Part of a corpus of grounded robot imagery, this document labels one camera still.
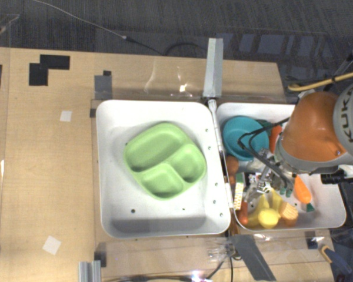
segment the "white square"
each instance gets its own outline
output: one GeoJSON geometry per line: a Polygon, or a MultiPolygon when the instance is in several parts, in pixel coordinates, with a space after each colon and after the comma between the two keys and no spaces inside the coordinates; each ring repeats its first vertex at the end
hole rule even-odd
{"type": "Polygon", "coordinates": [[[56,255],[61,245],[61,241],[53,238],[52,236],[48,236],[45,244],[43,245],[43,249],[52,255],[56,255]]]}
{"type": "Polygon", "coordinates": [[[60,121],[70,122],[72,119],[72,111],[71,110],[63,110],[60,115],[60,121]]]}

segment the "yellow cable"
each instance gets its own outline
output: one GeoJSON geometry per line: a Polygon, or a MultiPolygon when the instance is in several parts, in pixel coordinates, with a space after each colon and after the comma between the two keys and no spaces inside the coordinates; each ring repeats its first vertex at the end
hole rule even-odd
{"type": "Polygon", "coordinates": [[[321,86],[329,85],[332,82],[340,82],[342,80],[346,80],[349,78],[353,78],[353,72],[336,76],[335,80],[330,78],[330,79],[322,80],[320,82],[312,83],[311,85],[307,85],[307,86],[298,86],[296,84],[289,85],[288,89],[290,91],[294,91],[294,92],[307,91],[307,90],[315,89],[315,88],[318,88],[321,86]]]}

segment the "green plate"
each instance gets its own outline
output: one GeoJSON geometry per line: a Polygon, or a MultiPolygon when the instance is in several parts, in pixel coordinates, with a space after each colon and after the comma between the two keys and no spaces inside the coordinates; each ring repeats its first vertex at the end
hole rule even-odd
{"type": "Polygon", "coordinates": [[[155,125],[129,141],[124,162],[144,190],[160,200],[178,196],[207,172],[201,151],[172,123],[155,125]]]}

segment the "blue plate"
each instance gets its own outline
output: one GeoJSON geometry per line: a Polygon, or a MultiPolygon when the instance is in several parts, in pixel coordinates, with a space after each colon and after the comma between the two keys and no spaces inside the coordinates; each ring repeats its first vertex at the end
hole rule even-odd
{"type": "MultiPolygon", "coordinates": [[[[235,156],[239,161],[251,161],[252,155],[241,149],[238,145],[238,139],[245,133],[262,128],[262,125],[255,119],[238,116],[231,118],[226,122],[222,131],[224,146],[230,155],[235,156]]],[[[249,148],[248,141],[251,136],[245,136],[242,139],[243,144],[249,148]]],[[[253,138],[252,147],[259,152],[262,148],[269,148],[269,138],[267,132],[262,132],[253,138]]]]}

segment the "wooden table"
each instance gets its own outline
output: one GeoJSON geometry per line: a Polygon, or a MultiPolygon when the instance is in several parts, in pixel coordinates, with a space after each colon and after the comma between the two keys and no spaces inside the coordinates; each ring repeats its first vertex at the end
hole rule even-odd
{"type": "MultiPolygon", "coordinates": [[[[0,90],[0,147],[5,151],[0,282],[77,281],[78,263],[92,261],[96,249],[89,117],[94,76],[111,71],[116,98],[174,99],[183,86],[198,99],[206,61],[0,48],[0,64],[2,80],[9,81],[0,90]],[[48,86],[29,86],[29,64],[39,63],[40,54],[69,55],[70,69],[49,70],[48,86]],[[65,110],[72,112],[70,122],[60,120],[65,110]],[[42,249],[48,236],[61,241],[55,255],[42,249]]],[[[223,94],[285,102],[274,63],[224,61],[223,94]]],[[[285,250],[274,245],[264,243],[263,249],[275,260],[271,269],[280,281],[332,281],[328,263],[316,250],[304,243],[285,250]]],[[[229,281],[225,267],[215,281],[229,281]]],[[[252,281],[243,262],[235,267],[235,281],[252,281]]]]}

